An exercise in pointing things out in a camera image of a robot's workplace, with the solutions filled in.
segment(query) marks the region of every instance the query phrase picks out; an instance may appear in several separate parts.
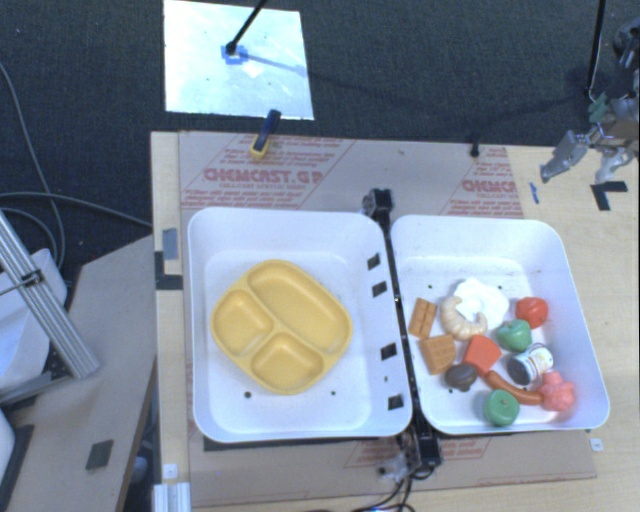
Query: toy bread slice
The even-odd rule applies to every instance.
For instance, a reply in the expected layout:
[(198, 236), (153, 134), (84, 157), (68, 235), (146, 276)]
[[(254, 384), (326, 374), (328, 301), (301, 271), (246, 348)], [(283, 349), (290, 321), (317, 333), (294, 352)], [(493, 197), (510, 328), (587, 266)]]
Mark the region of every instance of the toy bread slice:
[(446, 371), (456, 358), (456, 347), (451, 334), (420, 340), (418, 347), (431, 375)]
[(418, 297), (409, 322), (409, 334), (413, 334), (420, 339), (431, 336), (431, 326), (436, 317), (437, 309), (438, 306), (436, 304)]

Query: white tray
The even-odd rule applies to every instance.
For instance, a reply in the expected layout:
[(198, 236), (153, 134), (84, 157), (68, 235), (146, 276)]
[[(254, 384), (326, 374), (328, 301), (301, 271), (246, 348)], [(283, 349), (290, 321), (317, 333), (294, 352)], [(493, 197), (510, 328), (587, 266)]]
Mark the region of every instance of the white tray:
[[(510, 427), (493, 427), (482, 415), (490, 388), (478, 379), (467, 392), (449, 390), (443, 375), (432, 376), (410, 336), (420, 405), (425, 417), (447, 434), (488, 434), (541, 430), (592, 429), (609, 415), (609, 399), (580, 307), (569, 264), (558, 234), (533, 220), (405, 216), (392, 227), (392, 240), (405, 320), (417, 297), (440, 303), (457, 284), (476, 277), (500, 287), (510, 301), (505, 319), (515, 318), (515, 302), (525, 296), (544, 298), (547, 322), (532, 330), (554, 356), (554, 368), (575, 382), (576, 403), (565, 412), (522, 406)], [(439, 319), (432, 336), (443, 334)], [(456, 342), (460, 362), (466, 343)], [(503, 357), (493, 367), (510, 380)]]
[[(488, 386), (479, 379), (468, 392), (450, 391), (442, 375), (429, 375), (410, 336), (420, 405), (436, 429), (472, 435), (591, 429), (606, 421), (609, 400), (555, 231), (537, 221), (405, 216), (393, 224), (391, 236), (407, 324), (417, 297), (439, 303), (469, 277), (502, 288), (511, 303), (506, 319), (513, 318), (516, 300), (542, 297), (550, 315), (533, 331), (534, 342), (550, 348), (555, 368), (576, 385), (571, 410), (523, 406), (513, 425), (493, 427), (482, 416)], [(384, 238), (371, 219), (355, 213), (209, 208), (189, 224), (188, 251), (193, 407), (207, 437), (220, 442), (376, 437), (406, 428), (412, 415), (408, 376)], [(369, 270), (375, 255), (380, 264)], [(272, 258), (291, 261), (317, 279), (347, 308), (354, 325), (343, 358), (299, 395), (262, 388), (224, 355), (208, 327), (224, 291)], [(387, 291), (373, 297), (372, 287), (383, 282)], [(432, 335), (441, 333), (436, 319)], [(381, 349), (394, 343), (396, 356), (383, 359)], [(458, 362), (466, 344), (456, 346)], [(493, 368), (505, 378), (507, 357)], [(396, 397), (403, 406), (390, 409)]]
[[(378, 437), (403, 431), (412, 415), (384, 238), (355, 213), (209, 208), (188, 228), (193, 335), (193, 410), (219, 442)], [(369, 270), (368, 260), (380, 264)], [(216, 345), (209, 314), (242, 274), (267, 259), (298, 265), (329, 290), (353, 321), (348, 349), (313, 387), (267, 391)], [(374, 297), (372, 287), (386, 283)], [(381, 349), (396, 344), (396, 355)], [(398, 399), (403, 406), (397, 407)]]

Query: yellow plate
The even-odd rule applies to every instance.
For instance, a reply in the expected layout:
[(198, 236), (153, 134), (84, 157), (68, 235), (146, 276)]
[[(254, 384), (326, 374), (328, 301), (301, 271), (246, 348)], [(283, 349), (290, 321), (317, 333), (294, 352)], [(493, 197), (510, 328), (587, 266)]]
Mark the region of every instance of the yellow plate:
[(265, 388), (292, 395), (318, 382), (349, 346), (349, 313), (318, 281), (283, 260), (242, 275), (210, 317), (213, 339)]

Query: toy tomato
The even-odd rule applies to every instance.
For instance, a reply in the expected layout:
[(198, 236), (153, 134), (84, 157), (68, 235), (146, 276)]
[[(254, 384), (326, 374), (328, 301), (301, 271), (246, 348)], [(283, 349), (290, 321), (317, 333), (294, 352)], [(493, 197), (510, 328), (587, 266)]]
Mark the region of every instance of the toy tomato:
[(540, 327), (549, 316), (549, 306), (539, 297), (525, 297), (516, 302), (516, 318), (526, 320), (532, 329)]

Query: plastic toy food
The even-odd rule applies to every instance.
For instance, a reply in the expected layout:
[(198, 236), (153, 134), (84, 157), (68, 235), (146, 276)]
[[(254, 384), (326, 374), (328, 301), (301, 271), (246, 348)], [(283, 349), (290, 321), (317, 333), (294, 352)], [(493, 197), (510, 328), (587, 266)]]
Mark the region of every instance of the plastic toy food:
[(447, 297), (440, 305), (440, 322), (442, 328), (459, 341), (469, 341), (476, 334), (487, 332), (487, 319), (482, 313), (478, 313), (477, 322), (471, 322), (456, 310), (456, 306), (462, 303), (460, 297), (452, 295)]
[(520, 413), (520, 404), (515, 397), (502, 389), (493, 390), (484, 402), (484, 416), (493, 425), (511, 425)]
[(431, 326), (436, 317), (438, 306), (427, 300), (418, 297), (416, 305), (413, 307), (411, 322), (409, 322), (409, 334), (413, 334), (420, 339), (431, 336)]
[(548, 411), (565, 411), (575, 402), (575, 384), (565, 382), (556, 370), (542, 376), (542, 386), (538, 392), (542, 395), (542, 407)]
[(460, 391), (469, 391), (471, 384), (478, 378), (478, 372), (470, 364), (454, 364), (444, 374), (444, 381), (447, 386), (459, 389)]
[(553, 355), (542, 343), (531, 345), (526, 352), (507, 362), (507, 372), (516, 384), (527, 386), (553, 368)]
[(500, 356), (502, 356), (502, 350), (493, 340), (476, 334), (471, 338), (462, 362), (472, 365), (482, 377), (500, 359)]
[(547, 321), (549, 305), (538, 297), (525, 297), (516, 302), (516, 318), (526, 320), (532, 329)]
[(509, 310), (509, 299), (498, 288), (487, 286), (475, 277), (460, 283), (453, 295), (462, 299), (462, 302), (456, 307), (462, 316), (471, 321), (475, 319), (476, 315), (482, 313), (487, 320), (488, 329), (498, 327)]
[(450, 334), (420, 340), (418, 346), (431, 375), (447, 370), (456, 358), (456, 347)]
[(542, 403), (542, 395), (538, 391), (526, 391), (509, 384), (502, 376), (493, 370), (487, 372), (484, 376), (485, 382), (491, 389), (502, 389), (511, 393), (516, 400), (522, 405), (540, 405)]
[(531, 345), (531, 327), (525, 320), (505, 322), (496, 331), (500, 344), (512, 352), (524, 352)]

